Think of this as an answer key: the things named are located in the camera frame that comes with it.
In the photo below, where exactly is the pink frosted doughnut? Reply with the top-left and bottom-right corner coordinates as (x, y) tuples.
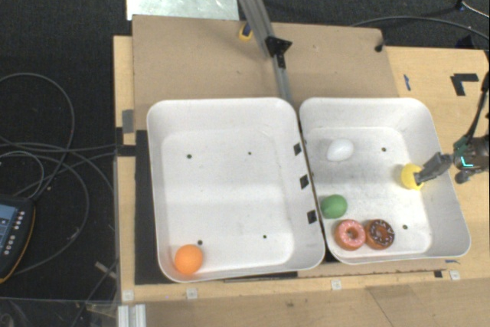
(334, 219), (367, 252)

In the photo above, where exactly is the chocolate frosted doughnut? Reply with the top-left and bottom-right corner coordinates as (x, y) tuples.
(364, 218), (396, 251)

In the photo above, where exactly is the brown cardboard board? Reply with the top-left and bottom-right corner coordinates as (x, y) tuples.
(131, 14), (449, 279)

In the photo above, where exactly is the orange ball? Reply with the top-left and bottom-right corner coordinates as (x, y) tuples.
(174, 244), (204, 276)

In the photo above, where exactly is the white egg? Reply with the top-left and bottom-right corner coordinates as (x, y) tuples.
(325, 139), (354, 162)

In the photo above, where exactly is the yellow ball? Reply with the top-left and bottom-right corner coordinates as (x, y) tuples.
(400, 162), (426, 191)

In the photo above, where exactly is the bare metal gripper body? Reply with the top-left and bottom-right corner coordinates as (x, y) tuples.
(452, 136), (490, 184)

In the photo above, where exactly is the green ball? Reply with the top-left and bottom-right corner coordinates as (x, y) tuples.
(319, 194), (349, 220)

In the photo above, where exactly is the white plastic tray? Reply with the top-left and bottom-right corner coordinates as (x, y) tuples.
(145, 96), (327, 284)
(298, 96), (472, 267)

